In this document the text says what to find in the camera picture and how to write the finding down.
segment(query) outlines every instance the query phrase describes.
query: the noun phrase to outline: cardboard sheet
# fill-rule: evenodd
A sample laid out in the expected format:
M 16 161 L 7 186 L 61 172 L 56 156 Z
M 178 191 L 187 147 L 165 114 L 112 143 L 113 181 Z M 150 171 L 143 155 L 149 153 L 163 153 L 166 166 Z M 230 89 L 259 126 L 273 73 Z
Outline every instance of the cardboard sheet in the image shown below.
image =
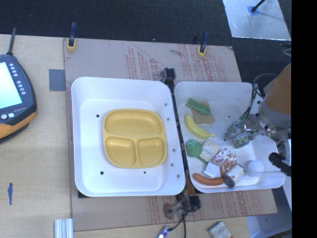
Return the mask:
M 207 46 L 204 57 L 198 45 L 77 39 L 68 50 L 64 39 L 68 144 L 72 218 L 75 231 L 178 222 L 164 216 L 163 205 L 175 196 L 81 196 L 74 180 L 71 84 L 82 76 L 157 80 L 165 68 L 174 68 L 175 84 L 181 81 L 241 82 L 230 47 Z M 276 213 L 271 189 L 199 194 L 201 209 L 186 221 L 222 219 Z

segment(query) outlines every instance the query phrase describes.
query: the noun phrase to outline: toy hot dog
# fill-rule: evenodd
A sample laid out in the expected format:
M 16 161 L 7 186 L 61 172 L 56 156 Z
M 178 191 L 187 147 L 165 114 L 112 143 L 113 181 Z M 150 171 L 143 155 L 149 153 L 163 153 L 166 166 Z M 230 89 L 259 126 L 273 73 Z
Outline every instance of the toy hot dog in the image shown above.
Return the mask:
M 193 178 L 204 185 L 216 186 L 223 184 L 223 178 L 209 178 L 201 175 L 200 173 L 194 173 Z

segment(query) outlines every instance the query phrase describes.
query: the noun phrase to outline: wooden table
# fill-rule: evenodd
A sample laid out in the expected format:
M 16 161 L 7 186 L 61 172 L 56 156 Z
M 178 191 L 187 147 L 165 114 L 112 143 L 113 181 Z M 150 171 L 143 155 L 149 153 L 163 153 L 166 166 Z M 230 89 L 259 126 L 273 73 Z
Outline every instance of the wooden table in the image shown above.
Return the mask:
M 0 35 L 6 54 L 10 35 Z M 13 55 L 35 88 L 39 112 L 29 126 L 0 144 L 0 237 L 54 237 L 54 220 L 72 218 L 67 137 L 66 96 L 50 91 L 49 69 L 64 69 L 63 38 L 16 36 Z M 12 205 L 8 187 L 13 184 Z M 218 220 L 186 222 L 188 238 L 210 237 Z M 250 237 L 245 217 L 223 219 L 235 238 Z M 75 238 L 155 237 L 162 225 L 75 232 Z M 184 236 L 183 224 L 169 238 Z

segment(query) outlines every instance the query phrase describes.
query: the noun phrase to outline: toy food package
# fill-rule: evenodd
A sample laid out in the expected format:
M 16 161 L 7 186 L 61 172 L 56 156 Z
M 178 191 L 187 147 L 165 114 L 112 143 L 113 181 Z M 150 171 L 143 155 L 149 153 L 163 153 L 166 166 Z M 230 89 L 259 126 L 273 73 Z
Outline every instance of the toy food package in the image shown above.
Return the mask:
M 219 221 L 207 230 L 212 238 L 233 238 L 223 221 Z
M 208 162 L 215 157 L 215 155 L 219 152 L 220 145 L 212 140 L 211 137 L 208 137 L 203 143 L 203 150 L 199 155 L 198 159 L 208 164 Z
M 237 159 L 235 152 L 225 148 L 208 162 L 204 174 L 212 178 L 221 177 L 236 163 Z

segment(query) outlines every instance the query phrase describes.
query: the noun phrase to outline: yellow divided plate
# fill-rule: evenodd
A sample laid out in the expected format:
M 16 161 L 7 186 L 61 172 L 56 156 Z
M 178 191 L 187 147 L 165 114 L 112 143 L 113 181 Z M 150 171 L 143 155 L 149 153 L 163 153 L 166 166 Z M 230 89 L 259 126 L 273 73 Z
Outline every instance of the yellow divided plate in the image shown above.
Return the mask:
M 108 160 L 120 168 L 152 168 L 166 159 L 164 124 L 149 110 L 109 111 L 103 120 L 103 141 Z

